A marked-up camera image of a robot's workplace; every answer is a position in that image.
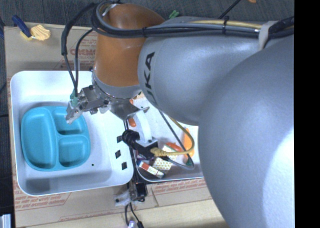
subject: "black connector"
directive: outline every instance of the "black connector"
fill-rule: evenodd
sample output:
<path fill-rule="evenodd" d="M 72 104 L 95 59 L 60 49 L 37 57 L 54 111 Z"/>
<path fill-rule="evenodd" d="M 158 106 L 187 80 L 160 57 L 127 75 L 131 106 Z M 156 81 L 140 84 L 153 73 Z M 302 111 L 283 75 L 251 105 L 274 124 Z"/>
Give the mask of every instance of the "black connector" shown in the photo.
<path fill-rule="evenodd" d="M 268 32 L 269 34 L 274 34 L 294 24 L 295 24 L 295 17 L 291 16 L 289 18 L 285 18 L 279 22 L 276 22 L 274 25 L 270 26 Z"/>
<path fill-rule="evenodd" d="M 141 221 L 138 221 L 136 225 L 138 226 L 138 228 L 145 228 Z"/>
<path fill-rule="evenodd" d="M 154 142 L 149 144 L 148 146 L 144 147 L 141 144 L 139 144 L 137 141 L 140 140 L 140 135 L 138 132 L 133 131 L 131 129 L 127 129 L 123 132 L 122 135 L 118 136 L 116 138 L 117 142 L 123 141 L 126 143 L 129 147 L 131 147 L 134 150 L 137 150 L 139 154 L 143 157 L 145 157 L 147 160 L 150 160 L 155 155 L 150 152 L 150 150 L 154 147 L 158 147 L 158 142 Z"/>
<path fill-rule="evenodd" d="M 148 195 L 147 185 L 144 182 L 135 182 L 136 189 L 136 201 L 144 201 L 145 197 Z"/>

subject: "cardboard box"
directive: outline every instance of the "cardboard box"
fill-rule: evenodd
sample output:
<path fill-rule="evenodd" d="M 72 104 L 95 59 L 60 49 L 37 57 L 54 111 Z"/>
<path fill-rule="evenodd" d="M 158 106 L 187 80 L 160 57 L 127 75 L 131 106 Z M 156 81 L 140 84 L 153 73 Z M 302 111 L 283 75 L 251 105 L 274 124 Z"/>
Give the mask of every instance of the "cardboard box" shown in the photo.
<path fill-rule="evenodd" d="M 31 27 L 35 24 L 28 23 L 27 25 Z M 20 71 L 66 70 L 64 58 L 61 55 L 61 34 L 64 26 L 50 24 L 44 24 L 43 26 L 51 32 L 50 38 L 46 41 L 26 41 L 21 37 L 20 30 L 17 27 L 6 27 L 4 30 L 10 124 L 12 124 L 10 80 L 14 74 Z M 88 28 L 75 26 L 69 34 L 67 49 L 71 64 L 73 64 L 76 43 L 87 30 Z M 97 34 L 92 32 L 81 44 L 79 59 L 82 71 L 87 71 L 89 67 L 93 66 L 96 38 Z M 123 214 L 124 207 L 115 206 L 114 195 L 123 193 L 126 190 L 125 185 L 37 197 L 23 193 L 17 183 L 12 126 L 10 128 L 10 138 L 15 224 L 17 228 Z M 211 202 L 212 200 L 203 178 L 154 183 L 149 184 L 147 188 L 148 196 L 144 203 L 135 206 L 137 210 L 164 206 L 174 207 L 177 204 L 204 200 L 210 200 Z M 215 216 L 211 221 L 218 220 L 217 222 L 221 222 L 223 220 L 221 214 L 214 204 L 212 206 Z M 110 224 L 109 227 L 125 226 Z"/>

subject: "yellow cable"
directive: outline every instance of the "yellow cable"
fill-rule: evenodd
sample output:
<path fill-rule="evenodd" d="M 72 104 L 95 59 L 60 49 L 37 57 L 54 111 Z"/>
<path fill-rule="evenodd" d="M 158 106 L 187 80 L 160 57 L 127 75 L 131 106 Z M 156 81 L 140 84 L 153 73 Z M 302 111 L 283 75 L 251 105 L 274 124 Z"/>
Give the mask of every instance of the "yellow cable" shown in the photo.
<path fill-rule="evenodd" d="M 197 21 L 190 21 L 189 23 L 223 25 L 225 23 L 225 20 L 197 20 Z M 262 24 L 258 24 L 258 23 L 240 22 L 240 21 L 232 21 L 232 20 L 227 21 L 225 25 L 247 27 L 247 28 L 253 28 L 253 29 L 261 29 L 261 26 L 262 26 Z"/>
<path fill-rule="evenodd" d="M 183 127 L 181 126 L 175 119 L 171 118 L 174 124 L 176 124 L 191 140 L 191 147 L 188 150 L 184 151 L 165 151 L 161 150 L 157 147 L 154 147 L 150 150 L 151 153 L 154 154 L 156 157 L 164 157 L 164 156 L 173 156 L 173 155 L 185 155 L 190 153 L 195 148 L 195 140 L 193 139 L 192 135 Z"/>

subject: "black clip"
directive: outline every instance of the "black clip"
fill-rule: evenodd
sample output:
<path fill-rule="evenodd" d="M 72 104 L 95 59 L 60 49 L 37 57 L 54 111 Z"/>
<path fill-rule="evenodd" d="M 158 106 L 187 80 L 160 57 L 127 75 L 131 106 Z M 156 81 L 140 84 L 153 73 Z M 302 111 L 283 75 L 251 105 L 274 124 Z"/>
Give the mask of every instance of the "black clip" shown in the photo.
<path fill-rule="evenodd" d="M 224 22 L 223 22 L 223 26 L 222 26 L 222 34 L 223 35 L 226 35 L 226 24 L 227 24 L 227 22 L 229 21 L 229 16 L 228 15 L 226 15 L 225 17 L 224 17 Z"/>
<path fill-rule="evenodd" d="M 143 27 L 142 29 L 141 29 L 141 33 L 142 33 L 142 36 L 143 37 L 147 37 L 147 35 L 146 35 L 146 29 L 147 29 L 147 27 Z"/>

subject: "white plastic tray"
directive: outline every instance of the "white plastic tray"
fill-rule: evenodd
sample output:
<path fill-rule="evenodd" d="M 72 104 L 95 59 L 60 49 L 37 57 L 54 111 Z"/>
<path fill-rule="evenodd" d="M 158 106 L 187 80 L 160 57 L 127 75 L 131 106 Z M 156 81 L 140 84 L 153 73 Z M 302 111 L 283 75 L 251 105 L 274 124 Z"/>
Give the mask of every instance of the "white plastic tray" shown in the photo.
<path fill-rule="evenodd" d="M 162 118 L 159 110 L 153 107 L 153 105 L 144 97 L 140 99 L 134 100 L 134 105 L 138 108 L 146 108 L 149 107 L 149 110 L 145 113 L 146 119 L 150 126 L 151 134 L 154 138 L 158 140 L 158 147 L 162 149 L 162 147 L 167 142 L 174 143 L 179 146 L 177 139 L 175 138 L 174 134 L 171 132 L 169 127 L 167 126 L 166 122 Z M 184 133 L 180 128 L 178 128 L 167 115 L 164 115 L 171 125 L 172 129 L 175 131 L 176 135 L 179 139 L 183 142 Z M 203 172 L 201 169 L 200 159 L 199 159 L 199 151 L 198 151 L 198 127 L 191 126 L 187 124 L 180 123 L 183 127 L 188 128 L 190 134 L 192 135 L 194 142 L 195 142 L 195 151 L 192 160 L 194 162 L 194 169 L 187 170 L 183 169 L 179 166 L 172 165 L 171 169 L 165 174 L 163 178 L 158 178 L 142 168 L 137 167 L 139 175 L 146 181 L 151 183 L 159 183 L 159 182 L 168 182 L 168 181 L 177 181 L 177 180 L 186 180 L 186 179 L 195 179 L 195 178 L 203 178 Z M 184 165 L 186 160 L 184 159 L 183 155 L 180 155 L 176 162 Z"/>
<path fill-rule="evenodd" d="M 89 71 L 79 72 L 79 89 L 91 84 L 91 75 Z M 67 71 L 21 71 L 12 77 L 10 89 L 17 182 L 26 194 L 42 196 L 118 186 L 132 178 L 134 168 L 129 148 L 123 142 L 117 143 L 117 136 L 124 131 L 124 123 L 109 111 L 83 114 L 91 140 L 90 156 L 84 164 L 60 171 L 31 168 L 21 147 L 23 115 L 34 107 L 67 106 L 73 84 Z M 116 158 L 118 150 L 121 156 Z"/>

